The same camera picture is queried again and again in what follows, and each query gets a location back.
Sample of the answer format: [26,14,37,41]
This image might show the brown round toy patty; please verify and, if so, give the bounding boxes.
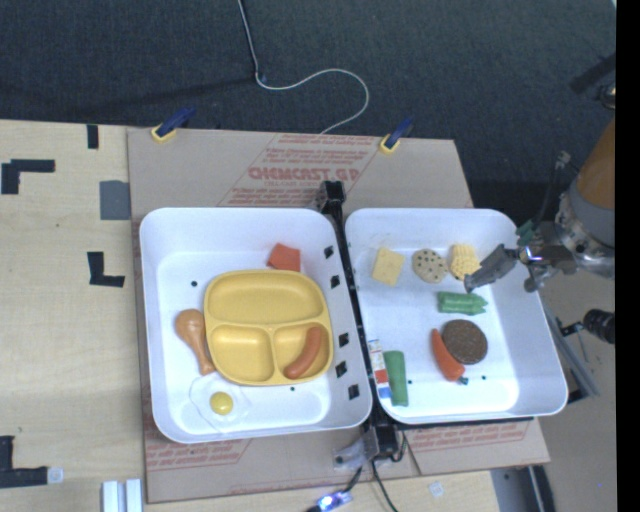
[440,318,490,366]

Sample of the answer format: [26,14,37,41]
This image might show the yellow divided plate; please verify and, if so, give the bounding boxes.
[202,268,335,387]

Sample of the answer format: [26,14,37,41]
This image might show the green toy beans bundle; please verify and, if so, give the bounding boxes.
[436,290,490,318]

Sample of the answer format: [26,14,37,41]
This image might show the brown toy chicken drumstick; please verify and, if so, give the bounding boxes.
[173,307,218,377]

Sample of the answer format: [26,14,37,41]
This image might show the brown cardboard board red print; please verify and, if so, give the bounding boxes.
[125,126,552,504]

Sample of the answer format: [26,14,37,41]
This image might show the white toy fried egg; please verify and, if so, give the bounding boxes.
[188,374,252,433]

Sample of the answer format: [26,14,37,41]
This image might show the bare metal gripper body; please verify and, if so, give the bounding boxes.
[517,195,617,280]

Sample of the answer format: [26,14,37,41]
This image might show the yellow toy cheese slice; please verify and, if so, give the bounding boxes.
[370,246,407,288]

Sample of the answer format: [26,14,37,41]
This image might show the orange toy food slice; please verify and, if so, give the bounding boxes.
[265,242,303,274]

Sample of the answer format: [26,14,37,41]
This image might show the black block with thin wires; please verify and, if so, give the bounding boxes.
[358,418,407,462]
[313,179,348,216]

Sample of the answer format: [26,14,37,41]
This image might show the orange-brown toy sausage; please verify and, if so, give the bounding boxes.
[283,325,324,381]

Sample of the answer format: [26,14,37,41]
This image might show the orange toy carrot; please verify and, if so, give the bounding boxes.
[430,327,470,387]

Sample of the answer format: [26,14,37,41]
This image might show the green toy cylinder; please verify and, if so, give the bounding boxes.
[382,349,411,408]

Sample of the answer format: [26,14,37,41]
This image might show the white plastic tray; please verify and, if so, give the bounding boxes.
[138,206,374,445]
[344,206,570,427]

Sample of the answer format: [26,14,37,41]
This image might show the tan chocolate chip biscuit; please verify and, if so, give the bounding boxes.
[410,247,450,285]

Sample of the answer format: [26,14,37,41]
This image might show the thin black rod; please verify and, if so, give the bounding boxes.
[329,199,386,436]

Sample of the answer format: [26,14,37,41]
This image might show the small white carton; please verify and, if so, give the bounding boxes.
[366,338,393,401]

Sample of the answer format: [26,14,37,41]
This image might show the black cylinder on white bracket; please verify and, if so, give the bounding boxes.
[559,307,617,346]

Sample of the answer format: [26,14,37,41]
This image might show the yellow toy corn cob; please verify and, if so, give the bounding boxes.
[446,242,484,282]

